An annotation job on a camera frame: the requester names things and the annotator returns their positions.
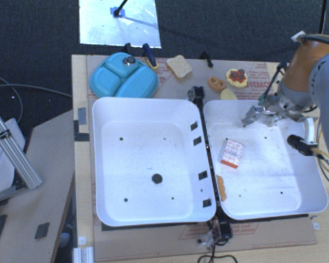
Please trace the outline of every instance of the robotic arm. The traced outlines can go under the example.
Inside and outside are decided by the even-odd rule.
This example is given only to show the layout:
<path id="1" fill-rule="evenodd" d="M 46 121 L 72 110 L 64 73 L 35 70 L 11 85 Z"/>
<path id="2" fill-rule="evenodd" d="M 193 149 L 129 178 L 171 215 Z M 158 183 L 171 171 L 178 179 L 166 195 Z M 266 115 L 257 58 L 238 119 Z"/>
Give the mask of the robotic arm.
<path id="1" fill-rule="evenodd" d="M 300 35 L 297 40 L 301 45 L 285 70 L 278 92 L 262 95 L 259 106 L 252 106 L 242 123 L 253 123 L 260 115 L 305 122 L 307 118 L 302 113 L 317 105 L 329 150 L 329 36 Z"/>

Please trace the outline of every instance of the black pole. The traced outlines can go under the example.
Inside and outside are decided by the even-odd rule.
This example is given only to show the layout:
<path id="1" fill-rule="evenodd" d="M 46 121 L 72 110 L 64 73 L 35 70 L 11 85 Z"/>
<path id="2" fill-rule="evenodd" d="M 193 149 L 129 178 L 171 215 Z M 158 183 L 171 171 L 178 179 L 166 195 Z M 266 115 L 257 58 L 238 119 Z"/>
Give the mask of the black pole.
<path id="1" fill-rule="evenodd" d="M 122 2 L 122 4 L 119 6 L 119 8 L 114 11 L 114 16 L 119 16 L 120 15 L 120 11 L 122 10 L 123 6 L 127 3 L 127 1 L 128 0 L 124 0 Z"/>
<path id="2" fill-rule="evenodd" d="M 319 23 L 319 34 L 323 33 L 324 30 L 324 21 L 325 21 L 325 10 L 327 7 L 327 0 L 323 0 L 323 5 L 322 5 L 322 14 L 320 16 L 320 23 Z"/>

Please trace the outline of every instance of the black dot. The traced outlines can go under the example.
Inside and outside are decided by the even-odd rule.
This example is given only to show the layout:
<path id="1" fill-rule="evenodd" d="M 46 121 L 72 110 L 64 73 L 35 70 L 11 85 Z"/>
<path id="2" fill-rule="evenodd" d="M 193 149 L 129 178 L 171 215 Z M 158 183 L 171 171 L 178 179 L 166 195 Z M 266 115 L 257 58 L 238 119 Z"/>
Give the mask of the black dot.
<path id="1" fill-rule="evenodd" d="M 153 180 L 153 182 L 156 183 L 156 184 L 161 183 L 161 182 L 162 182 L 162 176 L 161 176 L 161 174 L 158 174 L 158 173 L 154 174 L 154 175 L 152 176 L 152 180 Z"/>

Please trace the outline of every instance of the wooden table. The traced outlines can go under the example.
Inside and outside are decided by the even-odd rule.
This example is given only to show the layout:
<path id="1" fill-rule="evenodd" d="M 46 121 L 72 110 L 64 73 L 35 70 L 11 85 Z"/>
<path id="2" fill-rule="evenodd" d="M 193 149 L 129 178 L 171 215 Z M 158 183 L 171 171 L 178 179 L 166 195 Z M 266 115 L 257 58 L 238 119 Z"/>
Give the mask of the wooden table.
<path id="1" fill-rule="evenodd" d="M 72 56 L 72 75 L 73 75 L 73 119 L 75 122 L 82 119 L 83 122 L 78 126 L 78 131 L 83 134 L 89 134 L 89 122 L 87 120 L 89 116 L 89 101 L 88 101 L 88 81 L 87 76 L 90 72 L 96 68 L 96 64 L 93 67 L 88 67 L 91 62 L 88 61 L 90 56 L 85 55 L 74 55 Z M 96 62 L 100 63 L 104 56 L 94 56 L 97 58 Z M 264 63 L 264 62 L 239 62 L 239 61 L 213 61 L 214 69 L 207 67 L 207 62 L 202 60 L 198 64 L 198 60 L 189 63 L 195 64 L 195 67 L 201 67 L 202 77 L 189 77 L 188 79 L 176 80 L 174 77 L 167 77 L 166 74 L 160 70 L 157 74 L 160 78 L 160 88 L 158 89 L 155 97 L 159 98 L 185 98 L 186 92 L 193 85 L 202 85 L 206 89 L 206 102 L 212 99 L 219 99 L 219 94 L 209 90 L 207 86 L 207 77 L 216 76 L 223 78 L 225 71 L 229 68 L 244 68 L 246 71 L 251 73 L 260 73 L 259 75 L 263 78 L 266 74 L 268 77 L 274 74 L 276 63 Z M 163 84 L 175 85 L 175 89 L 162 89 Z M 251 84 L 249 95 L 239 94 L 238 90 L 233 90 L 237 97 L 240 99 L 249 99 L 255 97 L 256 94 L 261 94 L 261 89 L 265 84 L 262 80 L 256 81 Z M 92 214 L 92 184 L 91 184 L 91 166 L 90 166 L 90 147 L 87 141 L 76 141 L 75 142 L 75 163 L 76 163 L 76 199 L 77 199 L 77 233 L 80 242 L 78 244 L 79 249 L 75 250 L 75 254 L 83 252 L 86 247 L 94 246 L 94 231 L 93 231 L 93 214 Z M 329 197 L 329 184 L 324 179 L 325 187 Z M 329 205 L 327 209 L 322 213 L 310 215 L 312 222 L 319 225 L 319 230 L 315 231 L 317 244 L 316 245 L 303 245 L 294 247 L 283 247 L 283 248 L 268 248 L 268 249 L 255 249 L 255 250 L 244 250 L 244 251 L 231 251 L 228 254 L 234 255 L 239 263 L 242 262 L 329 262 Z M 147 259 L 134 259 L 134 260 L 120 260 L 115 262 L 183 262 L 192 263 L 196 262 L 199 255 L 182 255 L 182 256 L 169 256 L 159 258 L 147 258 Z"/>

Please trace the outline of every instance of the round knob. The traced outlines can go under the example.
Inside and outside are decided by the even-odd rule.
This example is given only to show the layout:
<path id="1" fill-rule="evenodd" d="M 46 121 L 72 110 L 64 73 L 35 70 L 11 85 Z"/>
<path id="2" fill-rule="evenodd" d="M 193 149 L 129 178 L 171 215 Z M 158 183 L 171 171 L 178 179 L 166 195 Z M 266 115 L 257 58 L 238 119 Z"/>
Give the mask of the round knob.
<path id="1" fill-rule="evenodd" d="M 128 56 L 128 57 L 126 57 L 126 58 L 123 59 L 123 63 L 125 65 L 128 65 L 128 66 L 129 65 L 133 65 L 135 63 L 135 58 L 132 57 L 132 56 Z"/>

